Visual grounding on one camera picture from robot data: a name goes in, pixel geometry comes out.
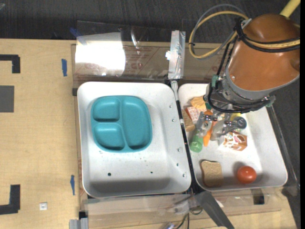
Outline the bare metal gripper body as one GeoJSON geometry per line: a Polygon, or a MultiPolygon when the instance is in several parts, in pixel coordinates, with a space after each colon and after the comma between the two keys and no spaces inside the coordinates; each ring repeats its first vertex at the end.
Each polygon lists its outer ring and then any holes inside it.
{"type": "Polygon", "coordinates": [[[212,80],[209,83],[204,99],[212,109],[214,118],[224,115],[225,119],[230,119],[232,114],[241,112],[238,105],[240,90],[231,80],[212,80]]]}

